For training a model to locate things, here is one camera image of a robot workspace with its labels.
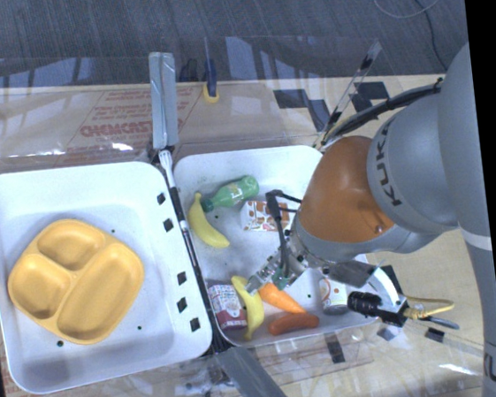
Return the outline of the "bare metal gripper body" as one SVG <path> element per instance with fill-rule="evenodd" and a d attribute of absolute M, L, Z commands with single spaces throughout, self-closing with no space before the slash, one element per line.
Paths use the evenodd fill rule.
<path fill-rule="evenodd" d="M 266 263 L 259 270 L 263 283 L 276 285 L 294 283 L 306 270 L 305 257 L 298 253 L 290 242 L 278 247 L 274 255 L 268 256 Z"/>

